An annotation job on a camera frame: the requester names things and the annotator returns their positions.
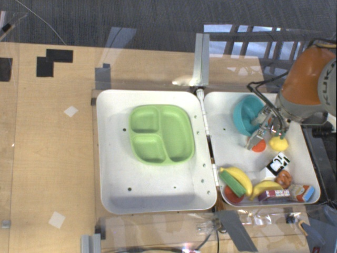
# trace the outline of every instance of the teal bowl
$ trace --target teal bowl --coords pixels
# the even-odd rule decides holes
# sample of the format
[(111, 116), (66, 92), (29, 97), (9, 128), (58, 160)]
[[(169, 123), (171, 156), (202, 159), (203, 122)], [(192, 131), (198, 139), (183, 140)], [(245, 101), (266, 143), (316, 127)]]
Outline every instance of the teal bowl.
[(241, 134), (251, 136), (259, 128), (259, 125), (253, 126), (251, 121), (257, 117), (263, 106), (262, 101), (254, 95), (246, 96), (235, 106), (233, 120)]

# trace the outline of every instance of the wooden table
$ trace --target wooden table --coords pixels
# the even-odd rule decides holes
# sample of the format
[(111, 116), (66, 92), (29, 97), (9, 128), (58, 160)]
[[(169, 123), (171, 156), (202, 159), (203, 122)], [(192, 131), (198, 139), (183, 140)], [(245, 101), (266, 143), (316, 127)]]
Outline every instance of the wooden table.
[[(47, 48), (73, 50), (73, 62), (54, 63), (54, 77), (36, 77), (36, 59), (46, 56)], [(8, 114), (6, 120), (0, 120), (0, 128), (7, 128), (12, 139), (1, 139), (0, 145), (13, 143), (15, 149), (0, 149), (0, 216), (10, 219), (12, 225), (0, 229), (0, 253), (80, 252), (81, 235), (92, 235), (96, 224), (91, 106), (95, 68), (110, 64), (112, 87), (149, 89), (165, 84), (165, 89), (173, 89), (173, 80), (192, 76), (194, 55), (0, 43), (0, 57), (8, 56), (13, 58), (13, 71), (10, 82), (0, 82), (0, 108)], [(254, 74), (238, 77), (237, 69), (247, 66), (255, 67)], [(258, 66), (257, 59), (240, 60), (238, 65), (238, 60), (214, 58), (210, 83), (223, 83), (227, 90), (240, 89), (248, 81), (262, 78), (256, 71)], [(72, 117), (64, 113), (71, 106), (78, 110)], [(49, 224), (54, 212), (65, 217), (60, 228)], [(130, 220), (133, 224), (116, 222), (116, 229), (134, 228), (134, 222), (138, 230), (148, 227)], [(170, 215), (170, 220), (179, 222), (181, 215)], [(190, 226), (186, 224), (179, 231), (186, 233)], [(275, 235), (269, 237), (268, 228), (248, 227), (260, 252), (278, 252), (280, 248), (307, 252), (305, 237), (296, 226), (281, 222), (272, 228)], [(151, 240), (146, 233), (141, 238)], [(228, 236), (221, 239), (221, 252), (235, 252)], [(113, 242), (105, 243), (106, 248), (114, 246)], [(202, 252), (214, 252), (215, 247), (212, 238)]]

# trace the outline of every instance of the yellow ball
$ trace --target yellow ball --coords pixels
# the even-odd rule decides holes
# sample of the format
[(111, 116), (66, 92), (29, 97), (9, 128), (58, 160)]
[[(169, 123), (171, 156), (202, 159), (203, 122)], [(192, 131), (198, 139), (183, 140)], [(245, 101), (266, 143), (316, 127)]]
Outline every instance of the yellow ball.
[(282, 152), (289, 146), (287, 140), (281, 139), (280, 136), (272, 137), (269, 141), (269, 145), (273, 150), (277, 152)]

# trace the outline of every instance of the brown donut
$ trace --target brown donut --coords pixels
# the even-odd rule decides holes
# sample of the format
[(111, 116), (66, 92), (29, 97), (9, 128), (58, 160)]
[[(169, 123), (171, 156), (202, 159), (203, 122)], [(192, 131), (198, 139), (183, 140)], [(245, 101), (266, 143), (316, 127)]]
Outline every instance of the brown donut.
[(286, 170), (282, 170), (275, 178), (275, 182), (280, 184), (283, 189), (287, 189), (290, 186), (292, 180), (293, 179), (290, 173), (288, 173)]

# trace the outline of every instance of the green plate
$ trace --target green plate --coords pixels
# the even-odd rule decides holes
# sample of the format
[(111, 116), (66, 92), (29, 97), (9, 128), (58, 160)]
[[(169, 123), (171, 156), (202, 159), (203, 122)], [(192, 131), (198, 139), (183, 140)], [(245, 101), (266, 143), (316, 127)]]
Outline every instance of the green plate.
[(129, 119), (132, 151), (143, 163), (176, 164), (194, 154), (194, 138), (187, 113), (174, 105), (144, 105)]

